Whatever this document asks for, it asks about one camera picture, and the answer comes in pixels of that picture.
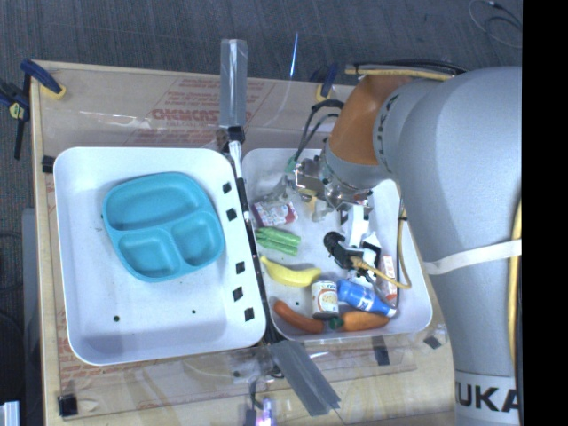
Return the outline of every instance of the wooden table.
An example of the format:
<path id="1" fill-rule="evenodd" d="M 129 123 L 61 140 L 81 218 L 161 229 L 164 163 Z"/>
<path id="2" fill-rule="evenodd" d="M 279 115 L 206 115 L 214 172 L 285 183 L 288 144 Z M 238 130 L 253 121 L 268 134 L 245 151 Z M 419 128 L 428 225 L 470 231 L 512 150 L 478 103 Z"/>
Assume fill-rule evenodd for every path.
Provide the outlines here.
<path id="1" fill-rule="evenodd" d="M 218 117 L 218 77 L 38 63 L 67 87 L 60 100 L 48 96 L 36 81 L 31 88 L 45 424 L 243 424 L 245 410 L 250 406 L 248 384 L 229 379 L 219 383 L 219 378 L 227 375 L 214 373 L 215 358 L 183 360 L 194 371 L 193 378 L 202 377 L 195 389 L 182 386 L 179 397 L 160 396 L 157 383 L 160 378 L 170 380 L 168 374 L 172 381 L 176 380 L 179 361 L 171 361 L 167 370 L 164 365 L 101 369 L 88 367 L 76 358 L 66 341 L 54 186 L 52 174 L 45 172 L 49 170 L 49 158 L 45 157 L 54 158 L 71 146 L 213 143 L 208 124 Z M 248 86 L 248 125 L 257 130 L 249 132 L 244 153 L 248 146 L 295 147 L 315 104 L 316 84 L 249 78 Z M 341 100 L 350 92 L 349 86 L 334 89 L 335 97 Z M 323 128 L 312 146 L 321 146 L 326 135 Z M 438 302 L 426 281 L 434 310 L 432 325 L 424 334 L 387 336 L 389 365 L 369 363 L 373 353 L 368 343 L 356 346 L 352 353 L 350 349 L 341 350 L 352 361 L 362 362 L 362 367 L 349 369 L 349 376 L 346 360 L 324 362 L 322 373 L 341 398 L 339 410 L 310 417 L 286 381 L 264 380 L 258 389 L 265 389 L 264 393 L 276 402 L 279 422 L 454 424 L 452 351 Z M 434 335 L 442 345 L 437 349 L 429 347 L 423 341 L 426 335 Z M 150 374 L 156 368 L 160 368 L 161 375 L 154 380 Z M 199 387 L 209 384 L 212 388 L 200 391 Z M 63 417 L 59 401 L 69 395 L 75 396 L 78 413 Z"/>

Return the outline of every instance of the gray carpet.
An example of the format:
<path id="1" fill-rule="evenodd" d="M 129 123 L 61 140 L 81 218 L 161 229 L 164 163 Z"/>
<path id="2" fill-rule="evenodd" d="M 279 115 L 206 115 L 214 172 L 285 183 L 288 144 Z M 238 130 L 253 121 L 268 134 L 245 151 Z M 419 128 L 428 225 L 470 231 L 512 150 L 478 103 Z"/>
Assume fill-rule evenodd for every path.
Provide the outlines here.
<path id="1" fill-rule="evenodd" d="M 250 77 L 285 79 L 296 34 L 300 81 L 333 62 L 521 65 L 521 31 L 509 15 L 522 20 L 523 0 L 494 1 L 502 8 L 482 0 L 0 0 L 0 79 L 21 86 L 25 58 L 218 74 L 223 38 L 248 42 Z M 23 392 L 18 233 L 22 210 L 34 206 L 29 127 L 16 161 L 15 126 L 1 107 L 0 402 Z"/>

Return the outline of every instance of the sausage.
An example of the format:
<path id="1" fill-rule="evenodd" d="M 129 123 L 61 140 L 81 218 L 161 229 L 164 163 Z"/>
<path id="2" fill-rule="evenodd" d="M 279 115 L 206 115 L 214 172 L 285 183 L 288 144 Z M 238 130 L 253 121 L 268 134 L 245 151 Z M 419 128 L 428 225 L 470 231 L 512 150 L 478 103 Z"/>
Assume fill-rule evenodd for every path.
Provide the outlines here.
<path id="1" fill-rule="evenodd" d="M 323 320 L 306 317 L 299 312 L 294 311 L 282 300 L 277 300 L 272 308 L 274 309 L 274 312 L 282 318 L 282 320 L 290 324 L 292 327 L 299 328 L 313 335 L 318 335 L 323 332 Z"/>
<path id="2" fill-rule="evenodd" d="M 384 327 L 389 318 L 376 312 L 347 311 L 342 314 L 343 325 L 341 331 L 360 331 Z"/>

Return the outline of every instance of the blue bottle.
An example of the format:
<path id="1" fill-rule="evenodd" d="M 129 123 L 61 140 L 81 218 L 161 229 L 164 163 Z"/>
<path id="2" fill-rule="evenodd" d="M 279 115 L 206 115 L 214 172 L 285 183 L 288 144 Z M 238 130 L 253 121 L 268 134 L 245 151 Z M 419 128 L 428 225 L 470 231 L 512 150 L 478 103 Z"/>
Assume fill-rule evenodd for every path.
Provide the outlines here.
<path id="1" fill-rule="evenodd" d="M 381 300 L 371 288 L 355 284 L 350 280 L 337 282 L 337 299 L 362 311 L 380 312 L 389 318 L 397 313 L 396 309 Z"/>

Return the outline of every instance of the white plastic tray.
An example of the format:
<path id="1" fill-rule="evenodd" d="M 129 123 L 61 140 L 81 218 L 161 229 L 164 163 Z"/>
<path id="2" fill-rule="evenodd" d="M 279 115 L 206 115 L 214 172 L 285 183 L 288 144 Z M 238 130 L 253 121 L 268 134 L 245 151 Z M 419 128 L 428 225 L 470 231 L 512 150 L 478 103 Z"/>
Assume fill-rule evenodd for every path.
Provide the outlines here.
<path id="1" fill-rule="evenodd" d="M 115 185 L 167 171 L 191 176 L 207 192 L 225 250 L 197 272 L 145 282 L 114 252 L 101 207 Z M 266 317 L 233 169 L 223 155 L 203 148 L 76 147 L 57 157 L 53 173 L 67 332 L 77 357 L 111 365 L 244 348 L 262 338 Z"/>
<path id="2" fill-rule="evenodd" d="M 247 153 L 243 159 L 243 177 L 246 178 L 246 190 L 249 205 L 257 198 L 269 193 L 280 180 L 285 166 L 295 149 L 261 148 Z M 320 150 L 304 150 L 302 158 L 313 158 Z M 374 206 L 370 215 L 369 229 L 376 231 L 383 247 L 383 254 L 396 255 L 399 195 L 394 182 L 383 181 L 372 194 Z M 323 244 L 324 236 L 331 231 L 345 234 L 340 226 L 340 217 L 337 212 L 329 213 L 323 221 L 312 222 L 310 204 L 294 201 L 299 218 L 291 224 L 278 226 L 302 237 L 297 256 L 288 256 L 274 249 L 265 249 L 258 246 L 258 252 L 265 254 L 269 259 L 292 268 L 306 268 L 317 266 L 322 274 L 329 278 L 344 277 L 345 270 L 337 265 L 328 255 Z M 402 236 L 405 265 L 412 281 L 412 288 L 399 291 L 398 313 L 382 328 L 359 332 L 338 332 L 327 330 L 323 335 L 309 335 L 304 331 L 291 327 L 272 311 L 271 319 L 275 327 L 288 339 L 297 341 L 319 341 L 325 339 L 342 339 L 352 337 L 395 335 L 415 333 L 425 329 L 432 318 L 432 305 L 428 289 L 424 281 L 420 262 L 412 241 L 411 234 L 404 227 Z M 276 299 L 284 300 L 292 309 L 306 316 L 312 315 L 312 293 L 310 288 L 295 288 L 284 286 L 274 281 L 263 268 L 263 280 L 269 303 L 272 305 Z M 345 309 L 340 304 L 340 311 Z"/>

